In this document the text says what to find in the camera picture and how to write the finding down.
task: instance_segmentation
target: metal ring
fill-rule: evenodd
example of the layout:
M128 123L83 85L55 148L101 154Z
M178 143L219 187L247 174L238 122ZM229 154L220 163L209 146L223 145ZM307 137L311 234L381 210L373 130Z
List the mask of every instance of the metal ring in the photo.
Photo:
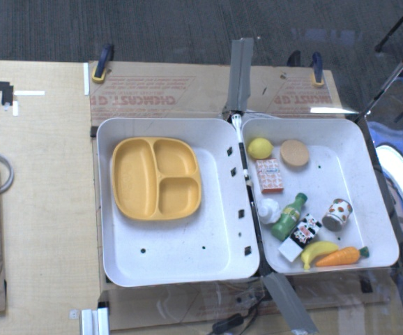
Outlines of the metal ring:
M0 193L4 193L6 190L8 190L11 186L11 184L13 183L14 180L14 169L11 166L9 160L0 154L0 162L3 163L9 170L9 177L8 180L6 180L6 182L0 186Z

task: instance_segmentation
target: yellow ball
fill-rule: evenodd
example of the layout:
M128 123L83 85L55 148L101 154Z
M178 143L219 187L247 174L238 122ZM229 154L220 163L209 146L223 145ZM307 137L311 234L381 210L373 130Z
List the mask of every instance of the yellow ball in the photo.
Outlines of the yellow ball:
M264 137L256 137L249 143L247 152L255 159L265 159L271 155L273 145Z

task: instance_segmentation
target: gray carpet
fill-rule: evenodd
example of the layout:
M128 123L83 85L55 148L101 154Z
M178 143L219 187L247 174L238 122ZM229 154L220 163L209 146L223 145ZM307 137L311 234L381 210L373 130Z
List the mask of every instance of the gray carpet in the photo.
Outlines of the gray carpet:
M231 41L254 38L253 65L318 51L346 106L362 110L403 59L403 0L0 0L0 60L229 64Z

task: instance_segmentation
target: small box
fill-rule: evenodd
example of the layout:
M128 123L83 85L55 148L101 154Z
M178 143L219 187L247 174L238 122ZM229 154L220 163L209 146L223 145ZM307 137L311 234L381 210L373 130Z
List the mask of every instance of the small box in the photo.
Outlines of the small box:
M256 169L262 193L279 193L284 190L279 161L276 158L257 160Z
M288 238L279 246L279 252L290 262L293 262L316 237L321 227L322 224L319 221L312 215L306 214Z

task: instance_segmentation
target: carrot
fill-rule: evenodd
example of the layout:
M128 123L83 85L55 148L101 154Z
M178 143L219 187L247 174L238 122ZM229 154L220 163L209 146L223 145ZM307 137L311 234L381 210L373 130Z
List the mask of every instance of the carrot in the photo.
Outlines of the carrot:
M318 260L316 266L352 265L353 263L357 263L361 256L369 257L369 249L367 247L362 247L359 250L355 247L345 247Z

